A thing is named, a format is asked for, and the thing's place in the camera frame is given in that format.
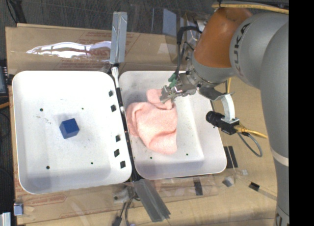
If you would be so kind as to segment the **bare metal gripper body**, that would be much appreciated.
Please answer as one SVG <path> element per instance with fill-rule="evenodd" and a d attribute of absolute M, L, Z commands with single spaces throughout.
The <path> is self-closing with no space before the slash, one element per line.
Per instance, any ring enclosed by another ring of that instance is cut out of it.
<path fill-rule="evenodd" d="M 173 73 L 171 76 L 171 95 L 174 97 L 193 95 L 205 81 L 191 72 Z"/>

